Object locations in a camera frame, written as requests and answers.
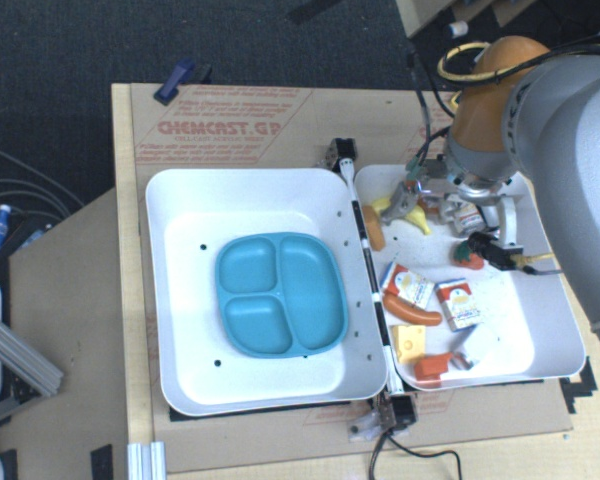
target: blue plate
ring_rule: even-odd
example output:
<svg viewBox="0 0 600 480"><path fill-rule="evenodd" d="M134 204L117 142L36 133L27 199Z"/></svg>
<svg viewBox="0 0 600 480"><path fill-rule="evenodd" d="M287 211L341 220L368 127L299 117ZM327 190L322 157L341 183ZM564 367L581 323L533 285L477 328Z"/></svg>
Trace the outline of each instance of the blue plate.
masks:
<svg viewBox="0 0 600 480"><path fill-rule="evenodd" d="M307 356L344 338L348 313L340 271L333 253L311 235L233 240L218 254L215 275L224 328L245 354Z"/></svg>

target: black floor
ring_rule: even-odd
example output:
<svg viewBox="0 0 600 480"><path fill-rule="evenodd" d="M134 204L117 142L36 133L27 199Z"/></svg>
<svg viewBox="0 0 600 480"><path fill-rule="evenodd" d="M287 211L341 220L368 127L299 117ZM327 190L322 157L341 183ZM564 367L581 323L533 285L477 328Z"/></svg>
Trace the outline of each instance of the black floor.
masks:
<svg viewBox="0 0 600 480"><path fill-rule="evenodd" d="M413 37L435 66L445 10ZM549 47L600 31L600 0L539 0L500 28L490 9L466 40L526 35ZM191 57L215 84L412 89L395 0L0 0L0 151L88 203L114 186L110 86L163 82ZM0 156L0 203L61 213Z"/></svg>

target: red object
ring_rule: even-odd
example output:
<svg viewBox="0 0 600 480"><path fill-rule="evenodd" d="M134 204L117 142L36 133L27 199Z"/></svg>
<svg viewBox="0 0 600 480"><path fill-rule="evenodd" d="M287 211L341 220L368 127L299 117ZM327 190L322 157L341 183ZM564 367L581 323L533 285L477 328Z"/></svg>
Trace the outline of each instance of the red object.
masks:
<svg viewBox="0 0 600 480"><path fill-rule="evenodd" d="M423 357L414 367L416 379L423 380L440 380L440 374L449 371L449 361L453 357L452 352L439 354L437 356Z"/></svg>

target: blue clamp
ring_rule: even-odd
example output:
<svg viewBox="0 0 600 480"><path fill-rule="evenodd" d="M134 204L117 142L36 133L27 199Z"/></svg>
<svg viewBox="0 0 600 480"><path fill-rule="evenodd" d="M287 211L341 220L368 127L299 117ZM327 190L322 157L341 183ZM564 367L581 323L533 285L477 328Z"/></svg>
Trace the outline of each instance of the blue clamp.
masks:
<svg viewBox="0 0 600 480"><path fill-rule="evenodd" d="M156 91L153 97L163 105L171 103L178 95L178 85L186 83L193 75L195 62L191 59L180 59L169 79Z"/></svg>

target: blue divided dish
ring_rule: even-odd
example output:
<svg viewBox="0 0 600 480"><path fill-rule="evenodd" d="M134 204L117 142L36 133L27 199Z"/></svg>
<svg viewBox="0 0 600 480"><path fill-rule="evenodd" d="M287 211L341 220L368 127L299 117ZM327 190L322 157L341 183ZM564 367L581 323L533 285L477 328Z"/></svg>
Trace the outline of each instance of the blue divided dish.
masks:
<svg viewBox="0 0 600 480"><path fill-rule="evenodd" d="M238 238L216 259L216 290L231 342L255 357L307 356L347 330L344 286L332 252L302 233Z"/></svg>

